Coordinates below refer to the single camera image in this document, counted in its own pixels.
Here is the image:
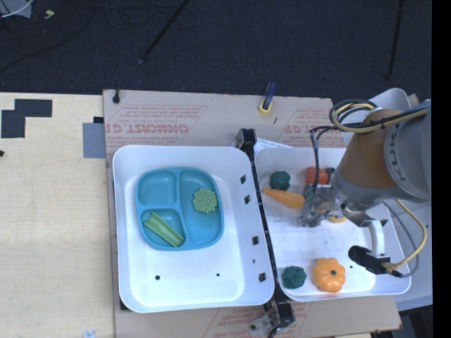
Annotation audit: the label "black block with thin wires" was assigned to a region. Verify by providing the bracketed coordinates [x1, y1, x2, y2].
[270, 300, 296, 334]
[235, 127, 257, 151]

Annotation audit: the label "white paper slip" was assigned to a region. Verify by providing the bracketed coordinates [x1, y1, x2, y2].
[256, 137, 294, 151]

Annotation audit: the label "green celery stick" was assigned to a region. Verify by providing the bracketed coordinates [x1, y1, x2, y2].
[142, 211, 185, 249]

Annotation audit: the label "blue divided plate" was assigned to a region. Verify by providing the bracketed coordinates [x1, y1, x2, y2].
[135, 166, 226, 251]

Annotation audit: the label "red cube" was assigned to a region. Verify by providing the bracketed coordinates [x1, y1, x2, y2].
[304, 166, 330, 186]

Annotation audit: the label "brown cardboard board red print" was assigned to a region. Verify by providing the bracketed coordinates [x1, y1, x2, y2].
[101, 89, 403, 338]

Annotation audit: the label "black cylinder on white bracket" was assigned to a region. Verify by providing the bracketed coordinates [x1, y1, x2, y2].
[342, 205, 393, 276]

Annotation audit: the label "orange pumpkin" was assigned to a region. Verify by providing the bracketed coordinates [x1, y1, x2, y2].
[311, 257, 347, 294]

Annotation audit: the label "thin black and white rod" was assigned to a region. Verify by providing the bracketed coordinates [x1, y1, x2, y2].
[245, 142, 288, 317]

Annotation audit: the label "white plastic tray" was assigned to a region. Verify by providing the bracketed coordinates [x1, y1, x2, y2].
[254, 146, 413, 303]
[111, 144, 276, 314]

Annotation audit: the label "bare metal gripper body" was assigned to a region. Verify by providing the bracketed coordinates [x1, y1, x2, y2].
[304, 184, 349, 222]

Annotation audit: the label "orange carrot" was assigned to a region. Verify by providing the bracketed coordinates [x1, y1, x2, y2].
[261, 187, 306, 211]

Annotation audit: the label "green broccoli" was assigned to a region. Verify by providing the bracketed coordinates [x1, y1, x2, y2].
[269, 170, 292, 192]
[280, 265, 307, 290]

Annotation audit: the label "green grapes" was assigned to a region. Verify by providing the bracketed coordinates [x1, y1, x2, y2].
[192, 187, 219, 215]

